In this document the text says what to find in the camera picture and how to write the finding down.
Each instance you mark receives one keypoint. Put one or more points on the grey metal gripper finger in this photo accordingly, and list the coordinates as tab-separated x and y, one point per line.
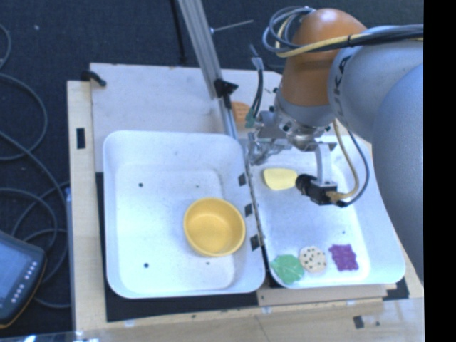
256	154
277	146

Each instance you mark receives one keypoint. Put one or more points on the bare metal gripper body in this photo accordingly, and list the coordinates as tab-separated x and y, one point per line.
281	128

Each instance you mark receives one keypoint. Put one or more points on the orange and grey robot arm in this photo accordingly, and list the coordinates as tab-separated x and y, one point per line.
392	119

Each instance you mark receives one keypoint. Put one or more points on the pale yellow flat slice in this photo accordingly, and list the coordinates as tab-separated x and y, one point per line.
279	179

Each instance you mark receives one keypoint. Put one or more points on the orange round toy food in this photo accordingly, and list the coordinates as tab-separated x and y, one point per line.
241	110

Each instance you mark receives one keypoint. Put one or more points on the thin black and white rod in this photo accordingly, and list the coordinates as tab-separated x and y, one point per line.
256	205

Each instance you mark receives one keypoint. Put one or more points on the white plastic tray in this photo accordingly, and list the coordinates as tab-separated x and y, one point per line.
306	223
156	226

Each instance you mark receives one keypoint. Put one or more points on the yellow bowl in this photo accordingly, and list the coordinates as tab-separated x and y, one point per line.
213	226

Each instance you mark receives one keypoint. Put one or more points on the beige biscuit with dark dots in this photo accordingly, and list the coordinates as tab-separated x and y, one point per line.
313	259

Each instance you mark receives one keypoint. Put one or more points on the green lettuce leaf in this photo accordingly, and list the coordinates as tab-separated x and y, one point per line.
287	269

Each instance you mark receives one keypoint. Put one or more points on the purple grapes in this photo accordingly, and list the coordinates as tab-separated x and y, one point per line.
343	258

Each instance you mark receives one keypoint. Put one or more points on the pale wood board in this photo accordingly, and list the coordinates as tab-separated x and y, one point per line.
83	226

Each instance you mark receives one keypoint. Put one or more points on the black cylinder on white bracket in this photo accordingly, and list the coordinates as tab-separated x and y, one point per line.
317	189

